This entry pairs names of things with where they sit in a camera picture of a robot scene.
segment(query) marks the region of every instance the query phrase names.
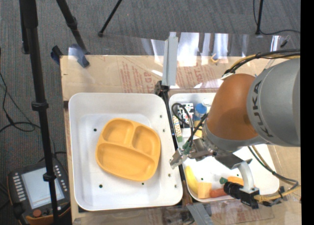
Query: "screen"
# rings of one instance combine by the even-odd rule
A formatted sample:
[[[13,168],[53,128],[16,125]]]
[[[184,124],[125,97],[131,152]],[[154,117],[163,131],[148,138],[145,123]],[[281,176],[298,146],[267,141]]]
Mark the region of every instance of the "screen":
[[[32,209],[51,203],[49,183],[43,179],[45,173],[46,168],[41,168],[22,174],[22,179]],[[55,179],[54,182],[57,200],[63,199],[64,195],[61,191],[58,179]]]

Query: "table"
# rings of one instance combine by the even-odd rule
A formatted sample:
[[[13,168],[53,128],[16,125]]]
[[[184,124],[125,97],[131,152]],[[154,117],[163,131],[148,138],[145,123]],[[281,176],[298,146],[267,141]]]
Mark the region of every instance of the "table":
[[[176,87],[170,94],[181,91],[206,92],[219,88],[219,79],[231,64],[244,55],[264,50],[275,50],[282,41],[280,36],[258,39],[249,35],[170,33],[179,37]],[[67,163],[70,180],[71,214],[73,224],[178,224],[178,207],[160,207],[125,212],[80,212],[73,191],[73,164],[68,100],[78,92],[153,93],[162,79],[164,41],[108,36],[112,46],[116,43],[136,42],[133,53],[140,55],[87,55],[90,66],[83,68],[73,56],[60,57],[61,82],[64,98]],[[266,66],[275,65],[268,60],[254,60],[237,70],[239,73],[258,75]],[[301,183],[300,148],[269,146],[276,172]],[[239,203],[238,200],[212,202],[210,205],[214,224],[301,224],[301,190],[290,195],[288,201],[264,207],[259,211]]]

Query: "yellow divided plate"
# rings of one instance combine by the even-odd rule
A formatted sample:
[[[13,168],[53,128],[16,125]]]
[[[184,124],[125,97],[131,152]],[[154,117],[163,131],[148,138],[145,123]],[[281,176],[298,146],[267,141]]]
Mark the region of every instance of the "yellow divided plate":
[[[96,161],[115,176],[145,181],[151,178],[160,157],[160,137],[141,123],[115,118],[104,126],[96,146]]]

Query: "transparent plastic sheet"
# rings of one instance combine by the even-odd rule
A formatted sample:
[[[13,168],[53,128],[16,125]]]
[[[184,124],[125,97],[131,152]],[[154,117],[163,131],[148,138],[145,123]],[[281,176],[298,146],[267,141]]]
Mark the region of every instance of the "transparent plastic sheet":
[[[176,85],[171,86],[169,97],[176,93],[216,92],[221,76],[234,62],[259,52],[291,49],[283,47],[286,37],[211,33],[170,32],[179,41]],[[64,101],[78,92],[153,93],[162,79],[165,40],[141,39],[105,34],[104,52],[86,54],[87,67],[77,57],[60,58]],[[282,62],[255,59],[241,66],[237,73],[258,75],[263,69]],[[66,123],[67,140],[69,124]],[[269,146],[275,171],[301,183],[300,148]],[[281,182],[288,189],[290,185]],[[301,190],[290,194],[287,200],[272,207],[252,210],[239,200],[204,203],[211,210],[213,224],[301,224]],[[195,224],[186,207],[180,205],[152,208],[118,214],[107,212],[72,212],[74,224]]]

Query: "button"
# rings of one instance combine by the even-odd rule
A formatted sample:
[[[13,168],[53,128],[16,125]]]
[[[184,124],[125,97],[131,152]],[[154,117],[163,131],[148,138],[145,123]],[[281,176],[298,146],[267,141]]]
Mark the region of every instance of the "button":
[[[40,209],[35,209],[35,210],[33,211],[33,217],[34,217],[34,218],[39,218],[39,217],[41,217],[41,216],[42,216],[42,212],[41,212]]]

